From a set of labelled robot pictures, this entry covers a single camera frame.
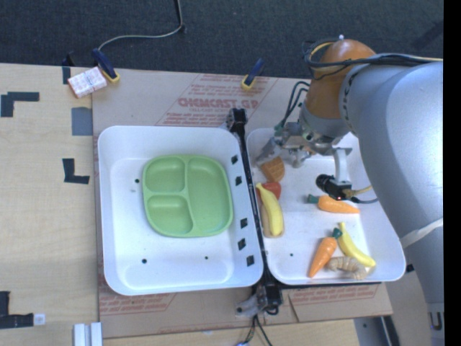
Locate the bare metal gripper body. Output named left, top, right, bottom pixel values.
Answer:
left=279, top=121, right=343, bottom=156

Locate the orange toy waffle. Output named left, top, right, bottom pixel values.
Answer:
left=259, top=156, right=286, bottom=184

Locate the red toy tomato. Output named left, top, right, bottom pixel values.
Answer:
left=256, top=181, right=282, bottom=202

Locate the yellow banana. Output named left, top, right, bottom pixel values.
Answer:
left=336, top=221, right=377, bottom=269
left=255, top=182, right=285, bottom=237

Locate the orange carrot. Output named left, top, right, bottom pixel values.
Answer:
left=307, top=227, right=344, bottom=279
left=306, top=193, right=361, bottom=215

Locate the white plastic tray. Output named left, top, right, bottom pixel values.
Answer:
left=246, top=127, right=408, bottom=286
left=97, top=125, right=264, bottom=297

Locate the thin black and white rod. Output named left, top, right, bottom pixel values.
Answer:
left=236, top=120, right=270, bottom=288

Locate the green divided plate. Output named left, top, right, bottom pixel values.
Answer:
left=141, top=154, right=235, bottom=239

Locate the brown cardboard board, red print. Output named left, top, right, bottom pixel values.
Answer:
left=91, top=66, right=394, bottom=339

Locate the white and red packet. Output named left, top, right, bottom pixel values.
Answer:
left=66, top=66, right=109, bottom=99

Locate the black block with thin wires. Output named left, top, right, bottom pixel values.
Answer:
left=225, top=107, right=249, bottom=133
left=236, top=283, right=285, bottom=317

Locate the black cylinder on white bracket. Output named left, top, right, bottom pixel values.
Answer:
left=315, top=146, right=354, bottom=201

